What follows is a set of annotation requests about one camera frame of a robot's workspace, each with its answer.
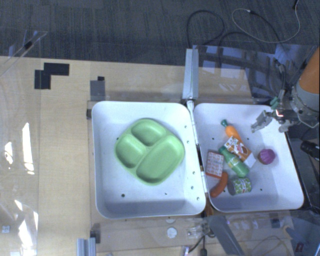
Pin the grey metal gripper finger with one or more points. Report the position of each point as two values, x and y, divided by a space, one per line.
285 128
261 121

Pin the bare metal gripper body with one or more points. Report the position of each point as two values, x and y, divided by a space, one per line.
297 113

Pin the orange carrot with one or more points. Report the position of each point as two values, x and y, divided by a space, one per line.
232 131

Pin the purple grapes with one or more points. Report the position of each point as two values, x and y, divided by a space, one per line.
266 156

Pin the orange and white carton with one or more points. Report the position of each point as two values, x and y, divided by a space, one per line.
241 150

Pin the green bottle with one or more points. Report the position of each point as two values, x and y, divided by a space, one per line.
236 163

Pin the white plastic tray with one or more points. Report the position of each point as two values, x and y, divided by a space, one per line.
275 190
112 195

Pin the green can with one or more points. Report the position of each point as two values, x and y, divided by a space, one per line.
240 186

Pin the orange sausage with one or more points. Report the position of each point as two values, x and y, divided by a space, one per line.
220 186

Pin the green divided plate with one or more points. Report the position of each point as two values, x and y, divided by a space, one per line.
150 152

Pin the black cylinder on white bracket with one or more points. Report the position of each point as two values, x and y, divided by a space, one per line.
311 149

